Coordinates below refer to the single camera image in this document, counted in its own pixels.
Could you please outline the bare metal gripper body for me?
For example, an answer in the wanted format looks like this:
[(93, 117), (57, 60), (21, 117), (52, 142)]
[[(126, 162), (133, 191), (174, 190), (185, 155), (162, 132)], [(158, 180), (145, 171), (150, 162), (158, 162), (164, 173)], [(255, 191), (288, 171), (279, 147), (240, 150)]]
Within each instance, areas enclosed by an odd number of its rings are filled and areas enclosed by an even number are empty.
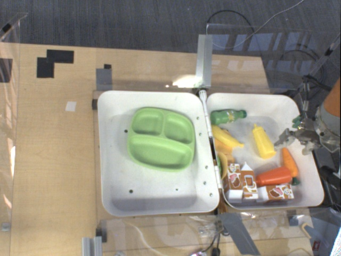
[(315, 150), (325, 148), (329, 152), (339, 151), (339, 123), (335, 120), (324, 120), (321, 117), (293, 119), (293, 128), (296, 128), (295, 137), (302, 144), (312, 141), (316, 144)]

